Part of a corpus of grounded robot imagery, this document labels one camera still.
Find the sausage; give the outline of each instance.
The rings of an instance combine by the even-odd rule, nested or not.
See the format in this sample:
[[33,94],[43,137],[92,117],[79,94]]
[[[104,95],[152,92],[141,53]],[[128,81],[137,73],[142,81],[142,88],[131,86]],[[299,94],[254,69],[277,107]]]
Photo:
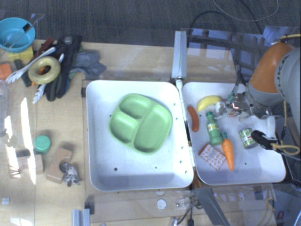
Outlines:
[[187,111],[189,112],[192,118],[192,131],[198,132],[199,129],[199,121],[198,121],[198,114],[196,110],[192,106],[188,106]]

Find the table surface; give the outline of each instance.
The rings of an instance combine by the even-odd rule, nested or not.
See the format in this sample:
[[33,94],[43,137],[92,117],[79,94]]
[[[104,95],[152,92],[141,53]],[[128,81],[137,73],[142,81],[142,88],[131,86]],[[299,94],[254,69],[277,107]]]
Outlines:
[[[38,49],[41,43],[41,40],[36,40],[33,49]],[[99,53],[100,63],[107,67],[101,79],[168,81],[170,78],[173,48],[85,42],[82,47],[85,51]],[[188,50],[187,75],[190,80],[213,81],[214,78],[215,81],[235,81],[234,66],[229,64],[227,58],[229,54],[222,52],[221,57],[227,58],[227,63],[219,66],[216,66],[216,59],[206,59],[205,54],[201,48]],[[83,210],[84,203],[91,198],[97,206],[97,211],[91,215],[92,226],[102,222],[108,226],[168,225],[172,216],[180,217],[185,213],[185,210],[175,206],[176,200],[189,195],[185,189],[167,190],[163,195],[158,195],[158,191],[102,193],[93,188],[87,175],[87,125],[85,100],[81,96],[84,79],[83,74],[76,74],[61,99],[49,102],[43,96],[34,105],[32,99],[37,86],[26,88],[22,80],[8,86],[14,146],[0,146],[0,196],[9,198],[9,204],[0,205],[0,225],[71,225],[72,210]],[[35,175],[25,169],[18,174],[19,177],[11,178],[8,174],[11,154],[30,148],[30,145],[32,149],[32,142],[39,135],[47,135],[51,139],[50,151],[42,156],[44,173]],[[79,186],[67,187],[64,183],[56,184],[46,179],[59,147],[73,151],[71,164],[79,171]],[[271,185],[262,186],[262,190],[266,193],[265,197],[272,194]],[[242,192],[249,195],[243,202],[239,200]],[[245,186],[214,188],[217,201],[229,221],[247,225],[252,218],[258,222],[264,218],[269,225],[275,225],[274,217],[268,217],[272,214],[271,208],[265,200],[256,200],[252,192],[253,187]],[[164,210],[157,207],[157,201],[161,198],[167,202]],[[203,209],[194,210],[193,215],[195,225],[211,225]]]

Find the pink box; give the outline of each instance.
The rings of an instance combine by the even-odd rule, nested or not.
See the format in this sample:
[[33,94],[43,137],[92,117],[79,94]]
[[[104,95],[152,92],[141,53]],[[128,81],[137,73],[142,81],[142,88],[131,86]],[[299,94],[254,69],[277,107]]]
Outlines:
[[210,144],[206,144],[198,155],[208,162],[215,170],[218,170],[226,159],[223,154],[213,148]]

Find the tape roll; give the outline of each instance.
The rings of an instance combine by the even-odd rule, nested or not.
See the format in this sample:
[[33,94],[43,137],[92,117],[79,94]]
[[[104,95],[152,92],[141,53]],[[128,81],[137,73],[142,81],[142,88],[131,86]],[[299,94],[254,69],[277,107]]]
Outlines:
[[[44,66],[50,66],[49,72],[43,75],[39,75],[39,69]],[[54,81],[55,78],[59,75],[60,71],[61,65],[58,60],[51,56],[45,56],[38,59],[30,66],[28,70],[28,76],[32,82],[42,85]]]

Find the green plate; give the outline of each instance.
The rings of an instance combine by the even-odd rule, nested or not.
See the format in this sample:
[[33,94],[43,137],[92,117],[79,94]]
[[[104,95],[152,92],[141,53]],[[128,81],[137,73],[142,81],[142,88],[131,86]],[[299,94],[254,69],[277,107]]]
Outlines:
[[129,94],[111,115],[109,131],[123,145],[152,154],[163,145],[172,123],[171,113],[163,105],[139,94]]

